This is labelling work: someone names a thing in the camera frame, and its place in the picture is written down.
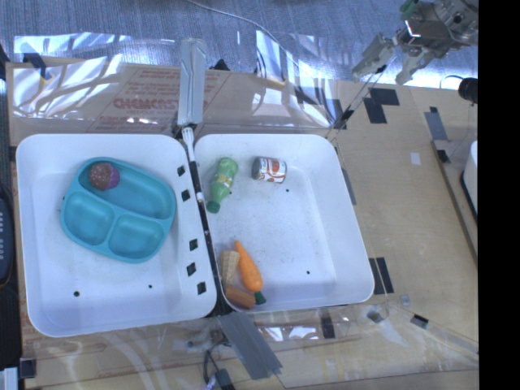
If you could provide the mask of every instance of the square hole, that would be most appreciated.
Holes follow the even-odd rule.
[[[197,268],[195,267],[195,262],[187,266],[186,271],[188,272],[188,276],[191,276],[193,273],[195,273],[197,271]]]
[[[189,191],[187,189],[182,191],[180,196],[182,197],[182,200],[186,202],[190,198]]]
[[[197,285],[197,293],[202,295],[206,291],[206,282],[201,282]]]

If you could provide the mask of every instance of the toy bottle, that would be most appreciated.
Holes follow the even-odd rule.
[[[222,158],[219,162],[219,169],[211,182],[211,200],[206,209],[217,214],[220,210],[220,202],[229,195],[233,180],[238,172],[238,165],[230,158]]]

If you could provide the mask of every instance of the can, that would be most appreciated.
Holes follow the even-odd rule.
[[[281,184],[285,180],[287,165],[283,160],[276,158],[255,158],[251,167],[251,176],[255,180],[276,182]]]

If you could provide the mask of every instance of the black square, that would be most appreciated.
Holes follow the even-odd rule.
[[[387,118],[384,115],[383,106],[375,102],[372,98],[363,98],[365,103],[366,113],[368,119],[372,124],[386,124]]]
[[[182,191],[180,197],[182,197],[182,200],[186,202],[190,198],[189,191],[187,189]]]
[[[442,163],[451,163],[446,150],[437,150],[437,156]]]
[[[19,360],[19,377],[21,379],[34,379],[36,377],[36,359],[21,358]]]
[[[197,285],[197,294],[202,295],[206,291],[206,282],[201,282]]]
[[[195,263],[193,262],[186,267],[186,271],[188,272],[188,276],[191,276],[193,273],[197,271],[197,266],[195,266]]]
[[[422,329],[426,329],[428,326],[428,320],[417,314],[414,315],[410,322],[414,325],[417,325],[418,327],[421,327]]]
[[[194,251],[198,247],[198,240],[195,238],[189,242],[189,251]]]
[[[371,88],[369,92],[372,99],[383,106],[399,106],[395,89]]]

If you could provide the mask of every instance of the purple ball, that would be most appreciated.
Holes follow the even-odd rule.
[[[90,168],[90,184],[102,191],[114,188],[119,183],[119,171],[108,162],[96,163]]]

